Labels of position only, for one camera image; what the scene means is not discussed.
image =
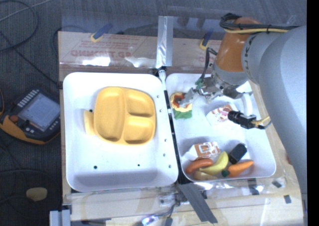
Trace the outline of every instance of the toy sausage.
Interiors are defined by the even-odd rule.
[[[211,159],[198,159],[192,161],[185,169],[186,174],[193,173],[196,169],[202,168],[202,167],[208,167],[213,165],[213,161]]]

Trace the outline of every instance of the toy carrot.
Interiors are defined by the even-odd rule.
[[[230,165],[226,170],[221,172],[223,177],[234,177],[238,176],[246,169],[248,169],[251,165],[254,164],[253,160],[247,160],[242,162],[237,162],[236,164]]]

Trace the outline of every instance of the toy banana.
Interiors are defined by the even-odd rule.
[[[206,168],[199,168],[201,172],[204,172],[209,175],[216,175],[226,168],[228,164],[228,154],[223,151],[220,153],[216,163]]]

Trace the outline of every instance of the yellow divided plate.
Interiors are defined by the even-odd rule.
[[[84,111],[85,131],[114,144],[149,142],[155,133],[156,111],[152,98],[141,91],[106,87],[97,96],[93,112]]]

